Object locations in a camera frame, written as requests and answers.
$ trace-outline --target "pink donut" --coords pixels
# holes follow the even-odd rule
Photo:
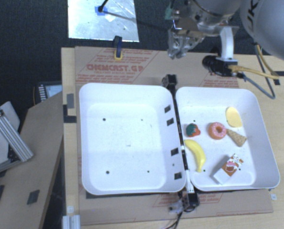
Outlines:
[[[222,139],[226,134],[227,134],[226,127],[224,127],[224,125],[219,122],[214,122],[209,127],[209,135],[213,139],[216,140]]]

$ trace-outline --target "small box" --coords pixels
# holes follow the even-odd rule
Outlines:
[[[213,177],[220,184],[224,184],[241,167],[242,163],[243,160],[241,160],[236,154],[233,154],[231,158],[214,174]]]

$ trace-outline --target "yellow clip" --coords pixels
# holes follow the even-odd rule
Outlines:
[[[115,50],[115,51],[114,51],[114,59],[120,61],[120,60],[122,60],[122,58],[123,58],[123,52],[121,51],[121,55],[120,55],[120,57],[118,58],[118,57],[117,57],[117,50]]]

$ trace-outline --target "white clamshell container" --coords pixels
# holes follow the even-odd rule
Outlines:
[[[176,101],[184,139],[195,123],[193,137],[203,148],[202,172],[189,149],[190,180],[203,191],[273,188],[280,175],[253,93],[243,89],[183,87]],[[161,86],[89,83],[80,89],[82,183],[95,195],[164,193],[182,190],[186,183],[176,115],[171,93]],[[243,127],[228,126],[227,107],[235,107]],[[242,147],[228,137],[213,140],[212,122],[247,137]],[[214,173],[236,153],[241,170],[225,184]]]

